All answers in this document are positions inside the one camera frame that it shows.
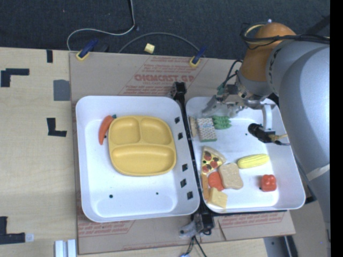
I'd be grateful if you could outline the beige bread slice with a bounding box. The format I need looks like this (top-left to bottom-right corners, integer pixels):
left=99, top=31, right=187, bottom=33
left=217, top=162, right=244, bottom=191

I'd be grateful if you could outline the orange carrot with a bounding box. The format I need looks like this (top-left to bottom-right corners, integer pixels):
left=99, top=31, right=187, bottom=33
left=98, top=114, right=117, bottom=146

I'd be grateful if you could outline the beige round biscuit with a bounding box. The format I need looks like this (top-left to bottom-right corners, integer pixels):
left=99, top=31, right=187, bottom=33
left=189, top=116, right=199, bottom=139

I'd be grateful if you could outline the white plastic tray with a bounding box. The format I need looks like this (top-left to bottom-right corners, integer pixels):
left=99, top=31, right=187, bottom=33
left=185, top=96, right=307, bottom=214
left=75, top=95, right=200, bottom=223

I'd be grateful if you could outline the black cylinder on white bracket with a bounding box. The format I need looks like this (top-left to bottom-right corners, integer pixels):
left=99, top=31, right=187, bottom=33
left=247, top=103, right=277, bottom=144

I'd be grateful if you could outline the pizza slice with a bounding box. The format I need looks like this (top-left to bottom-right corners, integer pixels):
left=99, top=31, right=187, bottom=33
left=200, top=146, right=227, bottom=175

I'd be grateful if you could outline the red bell pepper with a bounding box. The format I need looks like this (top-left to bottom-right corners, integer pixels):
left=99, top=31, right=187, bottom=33
left=259, top=174, right=278, bottom=193

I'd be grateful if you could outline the brown cardboard board red print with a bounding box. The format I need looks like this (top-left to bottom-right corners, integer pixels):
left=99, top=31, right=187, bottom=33
left=69, top=51, right=296, bottom=255

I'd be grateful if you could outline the yellow divided plate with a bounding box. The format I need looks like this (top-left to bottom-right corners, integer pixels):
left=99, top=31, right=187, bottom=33
left=108, top=115, right=177, bottom=177

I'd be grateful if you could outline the yellow corn cob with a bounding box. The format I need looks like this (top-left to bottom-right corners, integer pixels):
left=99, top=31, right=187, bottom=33
left=236, top=153, right=270, bottom=170

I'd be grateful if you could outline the yellow cheese wedge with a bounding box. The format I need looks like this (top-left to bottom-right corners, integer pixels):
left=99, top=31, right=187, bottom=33
left=207, top=187, right=229, bottom=210

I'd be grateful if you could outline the red-orange tomato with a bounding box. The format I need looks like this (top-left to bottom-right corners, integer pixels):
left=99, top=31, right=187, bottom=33
left=207, top=171, right=225, bottom=192

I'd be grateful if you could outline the black block with thin wires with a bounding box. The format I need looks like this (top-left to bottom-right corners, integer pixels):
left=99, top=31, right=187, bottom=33
left=191, top=212, right=215, bottom=236
left=171, top=81, right=188, bottom=101

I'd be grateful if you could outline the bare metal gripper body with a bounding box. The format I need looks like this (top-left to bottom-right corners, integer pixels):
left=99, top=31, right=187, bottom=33
left=215, top=84, right=276, bottom=111

